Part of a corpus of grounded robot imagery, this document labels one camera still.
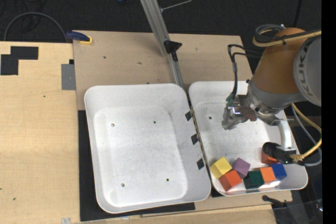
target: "cube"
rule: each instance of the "cube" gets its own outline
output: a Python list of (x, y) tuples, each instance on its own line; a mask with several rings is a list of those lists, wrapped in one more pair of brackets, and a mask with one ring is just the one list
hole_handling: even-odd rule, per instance
[(225, 157), (220, 158), (213, 165), (210, 166), (210, 171), (214, 175), (214, 177), (216, 177), (216, 179), (219, 179), (222, 175), (224, 175), (231, 169), (232, 166)]
[(238, 172), (241, 178), (244, 178), (247, 176), (250, 166), (251, 165), (247, 161), (243, 160), (242, 158), (238, 158), (232, 163), (232, 168)]
[(277, 180), (275, 178), (273, 169), (270, 166), (260, 168), (260, 172), (261, 172), (261, 175), (263, 176), (263, 180), (265, 184), (270, 184)]
[(249, 171), (243, 180), (246, 189), (259, 188), (265, 183), (260, 170)]
[(278, 163), (277, 159), (268, 156), (263, 150), (261, 151), (261, 162), (267, 165)]
[(270, 166), (272, 167), (277, 180), (283, 180), (287, 176), (285, 167), (282, 163), (271, 164)]
[(225, 189), (225, 191), (230, 190), (231, 188), (239, 185), (242, 183), (242, 179), (240, 178), (240, 175), (238, 172), (234, 169), (228, 171), (223, 176), (220, 177), (219, 182)]

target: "wooden table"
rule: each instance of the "wooden table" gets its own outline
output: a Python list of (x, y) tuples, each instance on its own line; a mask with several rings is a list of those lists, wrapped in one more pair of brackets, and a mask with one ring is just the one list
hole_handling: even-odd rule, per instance
[[(2, 55), (10, 54), (11, 46), (39, 48), (38, 60), (19, 60), (18, 75), (0, 76), (0, 223), (82, 223), (78, 110), (85, 109), (85, 89), (173, 82), (151, 33), (82, 33), (92, 37), (91, 45), (0, 42)], [(227, 45), (241, 44), (238, 36), (170, 36), (183, 44), (178, 57), (186, 89), (194, 81), (233, 80)], [(69, 59), (75, 59), (76, 91), (62, 89), (61, 65)], [(246, 58), (237, 57), (237, 62), (239, 78), (250, 78)], [(261, 196), (208, 197), (196, 202), (193, 211), (136, 215), (128, 223), (276, 223), (270, 203)], [(292, 200), (287, 190), (272, 191), (271, 196)], [(92, 223), (121, 222), (113, 218)]]

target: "green cube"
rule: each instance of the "green cube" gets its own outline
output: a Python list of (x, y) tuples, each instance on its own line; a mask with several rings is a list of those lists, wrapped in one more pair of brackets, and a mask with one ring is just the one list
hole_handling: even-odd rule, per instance
[(247, 176), (244, 177), (244, 184), (246, 189), (259, 188), (264, 184), (264, 179), (260, 170), (249, 171)]

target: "yellow cube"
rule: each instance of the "yellow cube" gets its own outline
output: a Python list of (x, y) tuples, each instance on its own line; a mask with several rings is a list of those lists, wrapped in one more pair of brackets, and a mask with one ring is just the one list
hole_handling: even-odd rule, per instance
[(218, 161), (216, 161), (213, 165), (210, 166), (211, 173), (219, 179), (221, 176), (223, 176), (225, 173), (230, 171), (232, 169), (232, 166), (227, 161), (225, 157), (220, 158)]

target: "white tray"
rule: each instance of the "white tray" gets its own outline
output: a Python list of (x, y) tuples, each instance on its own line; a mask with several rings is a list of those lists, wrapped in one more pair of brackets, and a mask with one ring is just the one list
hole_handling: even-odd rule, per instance
[(200, 201), (210, 194), (184, 90), (95, 86), (85, 94), (97, 201), (109, 213)]
[[(203, 143), (205, 157), (211, 166), (221, 157), (229, 163), (242, 158), (251, 164), (250, 170), (267, 166), (261, 162), (261, 148), (265, 142), (281, 144), (280, 131), (276, 126), (269, 126), (261, 120), (239, 123), (232, 130), (222, 127), (225, 99), (232, 92), (233, 81), (195, 82), (189, 88), (190, 101), (195, 113), (199, 135)], [(238, 82), (238, 93), (246, 94), (248, 84)], [(286, 119), (284, 111), (277, 114)], [(292, 147), (297, 145), (292, 136)], [(272, 190), (303, 189), (308, 183), (307, 171), (297, 164), (285, 165), (287, 177), (281, 181), (263, 185), (258, 189), (246, 189), (244, 183), (225, 191), (219, 180), (211, 174), (214, 188), (222, 195), (234, 196)]]

